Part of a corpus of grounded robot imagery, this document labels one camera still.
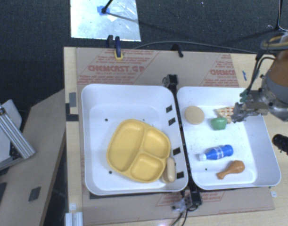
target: yellow clip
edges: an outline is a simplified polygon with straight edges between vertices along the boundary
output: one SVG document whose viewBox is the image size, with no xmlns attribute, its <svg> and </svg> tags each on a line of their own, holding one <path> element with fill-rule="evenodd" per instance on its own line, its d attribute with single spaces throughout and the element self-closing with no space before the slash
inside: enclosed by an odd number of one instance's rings
<svg viewBox="0 0 288 226">
<path fill-rule="evenodd" d="M 115 60 L 122 60 L 123 59 L 123 53 L 121 52 L 121 57 L 118 57 L 116 54 L 116 49 L 114 51 L 115 51 Z"/>
</svg>

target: white container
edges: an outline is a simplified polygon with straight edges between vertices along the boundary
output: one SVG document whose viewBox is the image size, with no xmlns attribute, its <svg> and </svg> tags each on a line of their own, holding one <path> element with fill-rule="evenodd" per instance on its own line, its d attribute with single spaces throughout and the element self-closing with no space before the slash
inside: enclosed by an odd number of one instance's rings
<svg viewBox="0 0 288 226">
<path fill-rule="evenodd" d="M 186 187 L 188 173 L 171 91 L 161 86 L 91 84 L 82 91 L 82 114 L 85 183 L 93 194 L 172 192 Z M 106 160 L 107 147 L 118 125 L 127 119 L 143 121 L 168 136 L 176 172 L 184 177 L 169 184 L 160 179 L 140 183 L 111 169 Z M 173 155 L 178 147 L 181 152 Z"/>
<path fill-rule="evenodd" d="M 19 128 L 21 125 L 22 118 L 18 110 L 16 109 L 13 101 L 8 100 L 6 103 L 2 105 L 2 107 L 5 108 L 10 119 Z M 10 157 L 9 155 L 10 143 L 11 143 L 10 139 L 0 128 L 0 162 Z"/>
<path fill-rule="evenodd" d="M 191 174 L 197 186 L 205 190 L 256 186 L 274 186 L 281 173 L 262 116 L 250 116 L 246 121 L 227 124 L 224 130 L 213 130 L 211 119 L 215 109 L 234 106 L 243 88 L 183 87 L 178 91 L 181 119 L 187 145 Z M 195 105 L 203 110 L 205 120 L 199 125 L 187 122 L 184 112 Z M 219 160 L 199 160 L 199 154 L 209 148 L 230 144 L 234 154 Z M 234 160 L 244 162 L 245 170 L 228 174 L 224 179 L 216 173 Z"/>
</svg>

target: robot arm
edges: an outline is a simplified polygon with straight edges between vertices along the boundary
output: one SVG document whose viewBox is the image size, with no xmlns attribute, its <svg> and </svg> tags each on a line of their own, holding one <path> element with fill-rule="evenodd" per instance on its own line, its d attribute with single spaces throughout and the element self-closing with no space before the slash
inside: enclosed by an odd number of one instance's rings
<svg viewBox="0 0 288 226">
<path fill-rule="evenodd" d="M 269 51 L 279 51 L 258 90 L 251 90 L 262 60 L 257 59 L 250 86 L 240 94 L 242 103 L 236 103 L 231 116 L 233 122 L 243 121 L 248 116 L 266 115 L 268 112 L 288 121 L 288 34 L 264 41 L 261 47 Z"/>
</svg>

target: white bottle cap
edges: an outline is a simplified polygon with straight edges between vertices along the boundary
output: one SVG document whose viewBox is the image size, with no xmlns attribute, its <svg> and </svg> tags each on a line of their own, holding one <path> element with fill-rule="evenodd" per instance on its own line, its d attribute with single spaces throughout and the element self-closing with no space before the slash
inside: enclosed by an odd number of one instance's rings
<svg viewBox="0 0 288 226">
<path fill-rule="evenodd" d="M 205 161 L 205 160 L 206 160 L 206 154 L 205 154 L 205 153 L 199 154 L 199 159 L 200 159 L 201 161 Z"/>
</svg>

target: silver metal sheet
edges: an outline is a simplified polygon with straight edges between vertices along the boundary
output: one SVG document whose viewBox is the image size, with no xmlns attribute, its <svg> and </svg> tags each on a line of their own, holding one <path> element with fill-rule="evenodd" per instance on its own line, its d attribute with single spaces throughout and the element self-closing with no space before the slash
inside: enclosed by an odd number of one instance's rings
<svg viewBox="0 0 288 226">
<path fill-rule="evenodd" d="M 99 9 L 109 0 L 70 0 L 71 36 L 73 38 L 107 39 L 120 36 L 125 41 L 140 41 L 140 28 L 135 0 L 113 0 L 109 12 Z"/>
</svg>

